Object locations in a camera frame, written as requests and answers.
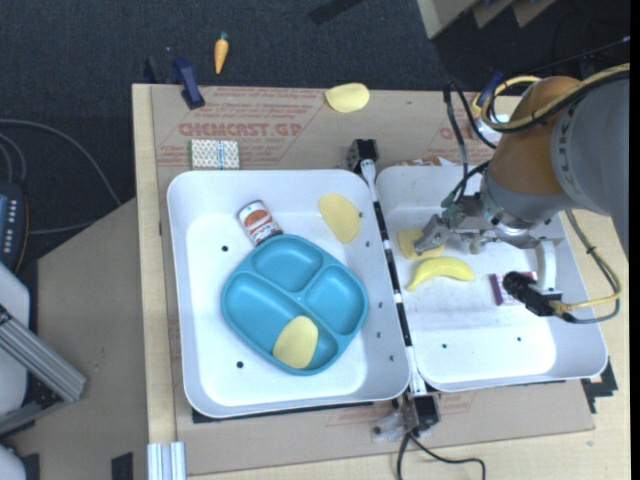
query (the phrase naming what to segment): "can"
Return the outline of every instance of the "can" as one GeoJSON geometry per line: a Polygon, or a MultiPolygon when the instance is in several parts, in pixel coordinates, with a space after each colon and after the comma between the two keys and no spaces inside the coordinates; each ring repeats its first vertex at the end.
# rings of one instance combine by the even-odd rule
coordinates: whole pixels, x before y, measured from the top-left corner
{"type": "Polygon", "coordinates": [[[282,234],[282,230],[273,220],[271,212],[260,200],[245,205],[238,212],[238,219],[254,245],[261,244],[274,235],[282,234]]]}

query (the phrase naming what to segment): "carrot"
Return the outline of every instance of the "carrot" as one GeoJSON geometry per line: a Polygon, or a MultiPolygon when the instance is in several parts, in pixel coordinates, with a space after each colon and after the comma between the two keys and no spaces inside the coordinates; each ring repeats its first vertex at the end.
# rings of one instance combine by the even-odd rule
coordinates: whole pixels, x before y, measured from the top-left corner
{"type": "Polygon", "coordinates": [[[229,41],[227,39],[226,32],[220,32],[220,37],[216,41],[213,48],[213,62],[216,67],[216,75],[219,75],[222,71],[222,66],[229,53],[229,41]]]}

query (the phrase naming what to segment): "black clip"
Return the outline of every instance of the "black clip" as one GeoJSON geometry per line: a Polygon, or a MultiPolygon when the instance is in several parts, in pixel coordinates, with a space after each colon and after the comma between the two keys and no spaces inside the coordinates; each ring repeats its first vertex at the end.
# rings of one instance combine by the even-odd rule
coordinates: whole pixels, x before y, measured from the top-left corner
{"type": "Polygon", "coordinates": [[[198,90],[198,84],[196,83],[191,62],[182,56],[176,57],[173,61],[173,74],[178,82],[184,86],[182,97],[184,101],[187,102],[189,108],[193,110],[194,108],[204,107],[204,98],[198,90]]]}

